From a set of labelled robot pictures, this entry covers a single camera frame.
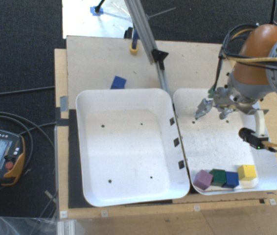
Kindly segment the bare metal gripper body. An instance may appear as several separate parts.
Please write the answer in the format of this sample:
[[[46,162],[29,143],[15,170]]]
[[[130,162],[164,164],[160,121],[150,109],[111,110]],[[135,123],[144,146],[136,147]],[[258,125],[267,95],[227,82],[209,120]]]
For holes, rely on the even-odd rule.
[[[250,111],[256,103],[256,99],[244,96],[234,87],[219,87],[213,96],[213,105],[219,110]]]

